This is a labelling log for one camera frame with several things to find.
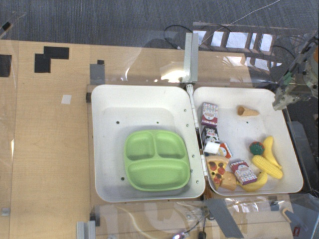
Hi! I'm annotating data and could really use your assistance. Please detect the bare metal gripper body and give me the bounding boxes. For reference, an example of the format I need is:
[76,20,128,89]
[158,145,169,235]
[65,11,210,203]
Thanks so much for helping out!
[284,70,319,99]

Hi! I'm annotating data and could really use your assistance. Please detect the tan ice cream cone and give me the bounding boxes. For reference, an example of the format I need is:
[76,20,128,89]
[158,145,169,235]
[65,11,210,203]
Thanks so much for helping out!
[236,105,260,117]

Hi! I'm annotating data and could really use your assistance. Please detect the white plastic tray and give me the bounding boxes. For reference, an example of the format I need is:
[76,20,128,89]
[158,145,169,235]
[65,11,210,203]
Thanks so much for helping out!
[91,84,206,203]
[193,86,304,197]

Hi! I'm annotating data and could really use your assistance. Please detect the yellow banana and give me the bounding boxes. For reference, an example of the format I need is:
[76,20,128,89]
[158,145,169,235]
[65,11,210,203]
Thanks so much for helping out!
[263,135,283,169]
[236,170,269,193]

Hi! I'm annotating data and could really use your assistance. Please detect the red and green strawberry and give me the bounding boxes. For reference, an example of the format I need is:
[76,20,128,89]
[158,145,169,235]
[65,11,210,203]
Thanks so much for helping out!
[249,141,265,156]

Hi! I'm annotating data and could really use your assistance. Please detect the yellow corn cob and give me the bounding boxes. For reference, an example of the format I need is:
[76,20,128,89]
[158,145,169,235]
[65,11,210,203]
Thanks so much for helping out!
[251,154,284,179]

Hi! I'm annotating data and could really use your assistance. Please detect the purple and white carton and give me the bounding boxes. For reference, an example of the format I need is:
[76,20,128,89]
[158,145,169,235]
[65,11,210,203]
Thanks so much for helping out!
[229,160,258,186]
[200,102,219,127]

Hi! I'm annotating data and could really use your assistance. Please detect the red and white packet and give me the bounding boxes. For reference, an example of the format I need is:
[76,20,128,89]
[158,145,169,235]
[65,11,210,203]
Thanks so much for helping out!
[219,142,233,159]

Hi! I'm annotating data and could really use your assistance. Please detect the black and white carton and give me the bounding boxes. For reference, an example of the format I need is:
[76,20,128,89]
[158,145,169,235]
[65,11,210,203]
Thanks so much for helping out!
[200,125,220,146]

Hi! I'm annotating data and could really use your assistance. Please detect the white block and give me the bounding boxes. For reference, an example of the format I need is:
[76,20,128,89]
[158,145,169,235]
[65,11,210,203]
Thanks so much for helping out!
[203,141,221,156]

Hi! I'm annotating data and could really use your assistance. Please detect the toy pizza slice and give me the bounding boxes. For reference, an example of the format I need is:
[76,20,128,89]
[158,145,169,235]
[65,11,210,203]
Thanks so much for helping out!
[205,154,230,191]

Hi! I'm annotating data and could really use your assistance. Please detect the tan cheese wedge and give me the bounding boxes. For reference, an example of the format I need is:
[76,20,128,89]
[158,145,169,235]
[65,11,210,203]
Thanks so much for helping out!
[219,171,237,191]

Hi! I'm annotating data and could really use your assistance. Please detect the green divided plate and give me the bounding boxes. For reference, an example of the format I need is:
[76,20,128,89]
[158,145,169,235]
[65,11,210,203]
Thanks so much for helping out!
[124,130,192,192]

